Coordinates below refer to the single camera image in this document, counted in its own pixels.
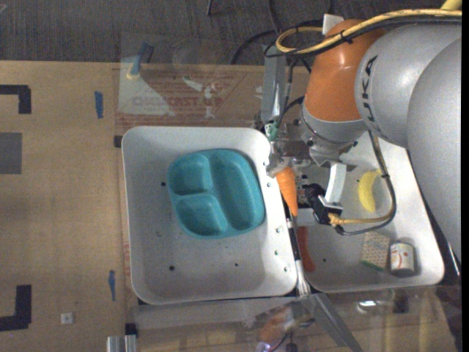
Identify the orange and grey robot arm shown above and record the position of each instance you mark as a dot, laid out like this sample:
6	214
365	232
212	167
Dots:
395	86

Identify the thin black and white rod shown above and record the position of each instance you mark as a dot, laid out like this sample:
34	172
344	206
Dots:
298	262

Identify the beige biscuit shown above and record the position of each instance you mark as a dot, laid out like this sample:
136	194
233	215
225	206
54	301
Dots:
375	249

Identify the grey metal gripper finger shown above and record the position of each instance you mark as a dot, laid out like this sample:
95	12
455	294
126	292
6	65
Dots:
301	163
274	169

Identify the blue divided plate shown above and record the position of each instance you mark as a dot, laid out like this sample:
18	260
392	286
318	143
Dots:
227	193

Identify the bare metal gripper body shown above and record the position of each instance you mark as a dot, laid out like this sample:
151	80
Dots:
293	145

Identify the orange carrot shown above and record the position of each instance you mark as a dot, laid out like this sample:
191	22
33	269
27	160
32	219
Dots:
287	187

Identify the small white can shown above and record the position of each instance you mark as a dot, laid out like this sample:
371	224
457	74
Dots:
402	259

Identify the red and white packet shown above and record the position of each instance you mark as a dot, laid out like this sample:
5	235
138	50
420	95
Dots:
302	193

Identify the yellow banana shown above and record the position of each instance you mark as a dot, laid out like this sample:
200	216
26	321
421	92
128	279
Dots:
367	193

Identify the white plastic tray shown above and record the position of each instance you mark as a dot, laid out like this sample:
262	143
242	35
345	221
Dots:
351	255
205	262

